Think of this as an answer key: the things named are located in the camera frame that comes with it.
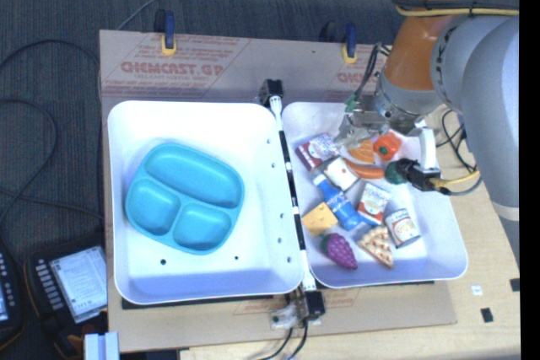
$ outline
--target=blue plate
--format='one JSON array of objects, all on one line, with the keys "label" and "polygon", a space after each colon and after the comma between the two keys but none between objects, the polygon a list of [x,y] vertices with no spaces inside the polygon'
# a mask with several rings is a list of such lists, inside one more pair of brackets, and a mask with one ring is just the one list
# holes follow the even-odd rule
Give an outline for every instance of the blue plate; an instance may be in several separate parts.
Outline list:
[{"label": "blue plate", "polygon": [[209,254],[236,225],[244,182],[227,164],[176,143],[144,157],[126,197],[126,215],[141,233],[178,250]]}]

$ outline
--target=blue bottle with white cap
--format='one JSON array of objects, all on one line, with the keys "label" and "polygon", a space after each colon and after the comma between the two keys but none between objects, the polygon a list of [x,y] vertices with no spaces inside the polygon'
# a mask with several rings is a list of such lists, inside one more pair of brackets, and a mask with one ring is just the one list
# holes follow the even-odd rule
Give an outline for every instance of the blue bottle with white cap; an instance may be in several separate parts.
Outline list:
[{"label": "blue bottle with white cap", "polygon": [[336,215],[339,224],[350,231],[362,222],[360,214],[354,210],[353,205],[338,188],[332,186],[327,177],[323,174],[317,175],[313,179],[313,184],[319,188],[324,196],[324,201],[327,203],[333,214]]}]

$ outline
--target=white can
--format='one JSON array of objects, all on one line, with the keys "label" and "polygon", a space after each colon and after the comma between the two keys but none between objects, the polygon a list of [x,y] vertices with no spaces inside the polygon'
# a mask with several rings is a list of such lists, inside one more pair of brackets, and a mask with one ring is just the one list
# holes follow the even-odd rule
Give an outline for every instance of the white can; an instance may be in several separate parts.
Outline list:
[{"label": "white can", "polygon": [[397,248],[411,244],[420,238],[420,232],[405,208],[388,215],[385,218],[385,224]]}]

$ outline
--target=table surface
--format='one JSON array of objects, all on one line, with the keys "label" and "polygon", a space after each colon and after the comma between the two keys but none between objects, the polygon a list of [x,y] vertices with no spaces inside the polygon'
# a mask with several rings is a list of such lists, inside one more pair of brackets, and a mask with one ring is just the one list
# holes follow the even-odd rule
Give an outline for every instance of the table surface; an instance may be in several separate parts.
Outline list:
[{"label": "table surface", "polygon": [[[126,35],[126,32],[113,32],[106,36],[121,39]],[[105,47],[111,44],[107,37],[102,38],[101,41],[105,62]],[[299,43],[281,41],[280,44],[296,49],[295,44],[298,46]],[[317,43],[312,45],[317,50],[322,47]],[[128,97],[121,94],[108,94],[102,99],[105,221],[109,270],[108,310],[110,331],[118,332],[121,352],[187,348],[185,342],[188,340],[191,343],[188,350],[181,351],[182,360],[210,358],[238,360],[272,354],[283,341],[284,333],[280,335],[275,331],[269,332],[267,320],[261,320],[262,314],[245,314],[243,318],[239,318],[239,315],[235,313],[238,306],[204,304],[150,309],[122,308],[120,294],[116,290],[112,274],[113,238],[111,194],[107,190],[110,184],[110,171],[106,116],[115,103],[125,99]],[[430,117],[429,126],[436,129],[440,125],[440,117],[441,111],[438,110]],[[451,179],[465,174],[448,146],[439,148],[437,155],[445,178]],[[296,358],[300,360],[302,358],[359,357],[378,360],[450,357],[453,359],[519,358],[521,355],[521,300],[519,290],[513,290],[510,281],[519,280],[520,272],[499,217],[491,207],[487,192],[482,185],[466,196],[453,196],[451,203],[469,259],[465,274],[455,280],[436,282],[431,287],[415,285],[348,290],[347,293],[343,293],[343,298],[348,298],[348,300],[352,298],[352,304],[355,298],[359,298],[356,303],[364,302],[363,306],[359,306],[362,314],[379,314],[382,310],[381,325],[376,324],[377,316],[363,316],[360,319],[366,319],[370,323],[365,327],[366,330],[340,331],[340,326],[347,327],[346,322],[338,323],[340,314],[343,317],[342,321],[347,321],[350,317],[347,309],[337,312],[334,310],[333,315],[328,314],[328,321],[325,321],[326,316],[323,315],[321,323],[309,329],[306,344]],[[388,310],[371,309],[370,302],[375,302],[379,297],[393,299],[395,304],[392,306],[399,305],[402,301],[416,305],[411,306],[411,316],[401,316],[403,314],[396,312],[395,309],[392,310],[392,307]],[[268,304],[253,302],[249,305],[253,308],[262,308],[262,312],[279,306],[272,302]],[[491,321],[484,320],[482,313],[484,309],[488,309],[492,314]],[[242,325],[247,328],[236,327],[234,320],[227,321],[231,316],[231,311],[232,315],[242,320]],[[421,315],[421,318],[416,320],[413,316],[416,314]],[[207,333],[205,327],[212,327],[210,329],[212,331],[218,329],[219,337],[208,339],[208,334],[205,335]],[[294,350],[300,337],[300,330],[296,330],[293,339],[282,353],[285,356],[283,358],[287,358],[287,354]]]}]

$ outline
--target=black electronic device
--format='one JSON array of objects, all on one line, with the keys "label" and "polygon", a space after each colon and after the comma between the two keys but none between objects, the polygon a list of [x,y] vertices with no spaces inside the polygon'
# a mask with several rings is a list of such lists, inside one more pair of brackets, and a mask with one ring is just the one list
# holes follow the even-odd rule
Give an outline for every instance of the black electronic device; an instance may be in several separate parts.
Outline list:
[{"label": "black electronic device", "polygon": [[103,233],[35,252],[24,279],[44,332],[62,358],[83,356],[84,335],[107,331]]},{"label": "black electronic device", "polygon": [[23,304],[18,269],[0,242],[0,350],[24,329]]}]

